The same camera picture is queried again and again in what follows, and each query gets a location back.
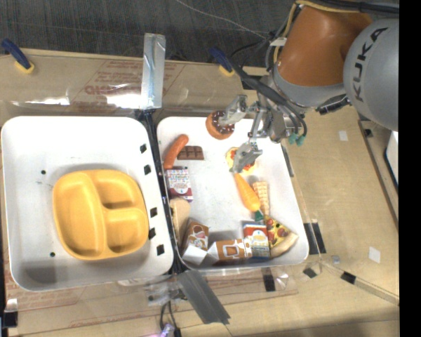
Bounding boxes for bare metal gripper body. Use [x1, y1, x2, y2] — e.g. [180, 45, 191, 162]
[247, 96, 298, 144]

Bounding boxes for yellow and red round toy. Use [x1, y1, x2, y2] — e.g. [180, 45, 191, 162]
[225, 147, 259, 175]

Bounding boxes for brown frosted doughnut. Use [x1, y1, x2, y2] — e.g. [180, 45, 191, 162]
[205, 110, 236, 141]

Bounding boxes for orange carrot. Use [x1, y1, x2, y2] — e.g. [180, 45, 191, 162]
[234, 172, 265, 223]

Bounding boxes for tan waffle cone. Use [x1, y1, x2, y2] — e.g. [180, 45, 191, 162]
[252, 180, 271, 217]

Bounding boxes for white plastic tray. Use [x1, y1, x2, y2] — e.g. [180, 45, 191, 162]
[0, 115, 175, 292]
[156, 116, 310, 272]

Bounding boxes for brown chocolate bar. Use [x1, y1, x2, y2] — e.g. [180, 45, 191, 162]
[176, 145, 206, 161]

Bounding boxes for orange sausage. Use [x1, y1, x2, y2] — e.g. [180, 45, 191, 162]
[163, 133, 190, 171]

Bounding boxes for pink and purple carton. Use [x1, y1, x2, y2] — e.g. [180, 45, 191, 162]
[165, 166, 194, 204]

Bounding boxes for red and blue carton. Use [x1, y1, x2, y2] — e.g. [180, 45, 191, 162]
[241, 220, 272, 260]

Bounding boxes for pizza slice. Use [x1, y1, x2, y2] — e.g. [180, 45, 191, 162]
[262, 215, 300, 258]

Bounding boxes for tan bread slice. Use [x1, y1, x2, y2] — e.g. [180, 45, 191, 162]
[168, 197, 192, 246]

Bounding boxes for orange and white carton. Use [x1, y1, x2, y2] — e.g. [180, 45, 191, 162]
[206, 238, 253, 265]

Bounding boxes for brown and white carton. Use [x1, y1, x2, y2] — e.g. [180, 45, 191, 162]
[181, 219, 211, 267]

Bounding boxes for brown cardboard board, red print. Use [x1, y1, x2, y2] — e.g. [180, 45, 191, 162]
[0, 47, 302, 331]

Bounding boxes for yellow divided plate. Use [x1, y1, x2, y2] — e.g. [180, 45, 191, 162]
[51, 168, 151, 261]

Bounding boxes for black cylinder on white bracket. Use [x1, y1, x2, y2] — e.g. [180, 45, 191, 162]
[314, 94, 352, 116]

